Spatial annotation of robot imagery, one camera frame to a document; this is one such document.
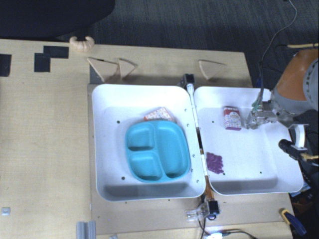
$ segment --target black marking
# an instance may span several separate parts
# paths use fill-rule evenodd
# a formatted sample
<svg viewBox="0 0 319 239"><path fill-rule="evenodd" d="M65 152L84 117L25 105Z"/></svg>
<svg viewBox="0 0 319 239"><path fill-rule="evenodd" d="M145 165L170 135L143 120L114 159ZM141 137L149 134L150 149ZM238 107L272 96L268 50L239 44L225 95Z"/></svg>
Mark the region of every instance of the black marking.
<svg viewBox="0 0 319 239"><path fill-rule="evenodd" d="M0 54L0 77L8 77L10 74L12 55Z"/></svg>
<svg viewBox="0 0 319 239"><path fill-rule="evenodd" d="M36 73L50 72L50 57L44 53L34 54L34 71Z"/></svg>
<svg viewBox="0 0 319 239"><path fill-rule="evenodd" d="M69 58L69 47L44 46L43 53L48 54L50 58Z"/></svg>

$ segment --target blue plate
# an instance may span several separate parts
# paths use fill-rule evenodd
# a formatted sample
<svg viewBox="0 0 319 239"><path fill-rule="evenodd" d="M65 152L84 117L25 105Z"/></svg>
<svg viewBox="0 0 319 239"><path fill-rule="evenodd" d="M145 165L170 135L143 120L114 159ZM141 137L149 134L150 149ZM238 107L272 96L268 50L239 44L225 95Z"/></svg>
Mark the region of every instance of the blue plate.
<svg viewBox="0 0 319 239"><path fill-rule="evenodd" d="M125 135L127 161L140 181L159 183L184 176L190 167L187 142L181 128L170 121L146 121Z"/></svg>

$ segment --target purple object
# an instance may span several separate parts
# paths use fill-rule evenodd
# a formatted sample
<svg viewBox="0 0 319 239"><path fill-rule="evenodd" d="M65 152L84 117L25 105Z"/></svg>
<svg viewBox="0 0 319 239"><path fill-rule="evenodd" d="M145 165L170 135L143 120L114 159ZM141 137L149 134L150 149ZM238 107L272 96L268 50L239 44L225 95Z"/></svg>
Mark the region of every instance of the purple object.
<svg viewBox="0 0 319 239"><path fill-rule="evenodd" d="M207 168L209 171L212 171L213 173L220 174L223 173L222 167L223 165L223 158L222 156L215 155L213 153L206 153L206 162L207 162Z"/></svg>

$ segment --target wooden board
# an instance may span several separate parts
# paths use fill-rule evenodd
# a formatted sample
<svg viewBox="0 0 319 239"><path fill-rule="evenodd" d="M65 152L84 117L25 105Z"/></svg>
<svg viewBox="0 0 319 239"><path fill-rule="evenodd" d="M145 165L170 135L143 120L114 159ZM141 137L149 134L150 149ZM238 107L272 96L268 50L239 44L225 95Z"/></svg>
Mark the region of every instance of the wooden board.
<svg viewBox="0 0 319 239"><path fill-rule="evenodd" d="M241 229L252 234L259 239L292 239L290 231L287 230L287 224L284 222L255 223L244 225L231 225L222 227L210 227L205 230L209 233L220 230ZM165 231L150 231L139 233L117 234L118 239L200 239L202 230L200 227L188 229L174 229ZM109 239L114 234L97 236L97 239ZM231 239L248 239L245 234L232 234Z"/></svg>
<svg viewBox="0 0 319 239"><path fill-rule="evenodd" d="M11 208L10 216L0 216L1 239L75 239L76 223L92 219L88 57L114 63L123 58L136 63L138 67L125 81L114 80L120 84L176 85L183 73L194 73L198 75L197 82L211 84L200 76L198 60L204 59L224 63L230 70L224 79L216 80L216 85L251 86L242 53L95 45L87 54L70 50L68 59L51 58L50 73L34 73L34 54L43 53L44 45L67 47L68 43L0 40L0 54L12 55L10 76L0 77L0 208ZM231 224L235 213L248 217L255 208L266 213L271 206L291 210L287 194L250 196L246 200L250 203L246 207L240 197L234 198L232 204L223 203L225 215L220 216L219 222L226 222L228 216L231 220L226 223ZM192 208L196 200L190 203ZM122 204L122 209L114 205L106 210L108 215L114 215L110 233L132 231L132 223L139 225L138 230L157 229L155 224L181 228L185 225L183 218L174 223L164 215L175 213L181 217L189 202L160 200L150 209L143 202ZM265 220L279 219L274 209ZM163 218L149 222L149 227L143 226L145 217L151 219L154 210L160 210ZM283 237L276 238L291 238L289 228L279 226L281 223L262 226L265 231L278 228ZM192 238L188 229L179 231L182 237ZM175 230L123 234L119 238L175 238L170 233L175 235Z"/></svg>

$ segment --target beige object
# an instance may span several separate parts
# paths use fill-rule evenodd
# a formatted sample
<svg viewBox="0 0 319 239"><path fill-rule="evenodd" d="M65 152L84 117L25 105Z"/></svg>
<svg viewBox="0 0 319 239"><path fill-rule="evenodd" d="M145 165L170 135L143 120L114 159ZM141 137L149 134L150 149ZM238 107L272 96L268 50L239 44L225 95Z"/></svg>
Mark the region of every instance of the beige object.
<svg viewBox="0 0 319 239"><path fill-rule="evenodd" d="M101 199L90 183L89 159L95 155L88 133L88 55L70 50L68 59L51 60L51 73L34 73L34 53L44 45L69 43L0 39L0 54L12 55L10 76L0 77L0 208L11 207L10 216L0 216L1 239L76 239L76 223L92 220L91 197ZM206 59L227 65L219 86L251 87L240 52L96 46L91 56L138 63L139 76L130 77L130 84L176 85L188 72L198 86L207 85L198 68L199 59ZM288 194L215 197L221 214L207 221L208 231L241 228L258 238L292 239L289 226L278 221L279 208L293 213ZM199 199L100 202L101 215L93 219L119 239L200 237L198 224L185 221L185 210L196 208Z"/></svg>
<svg viewBox="0 0 319 239"><path fill-rule="evenodd" d="M120 65L121 79L127 77L136 68L135 64L124 59L119 59L119 65Z"/></svg>
<svg viewBox="0 0 319 239"><path fill-rule="evenodd" d="M226 66L222 63L216 63L212 61L199 60L199 68L205 77L205 79L210 80L216 76L219 72L225 70Z"/></svg>
<svg viewBox="0 0 319 239"><path fill-rule="evenodd" d="M114 76L118 69L118 64L115 63L100 61L94 58L88 58L88 61L104 83Z"/></svg>
<svg viewBox="0 0 319 239"><path fill-rule="evenodd" d="M95 42L90 36L86 36L85 39L86 41L77 41L77 37L72 36L70 38L70 47L79 52L89 52L93 48Z"/></svg>

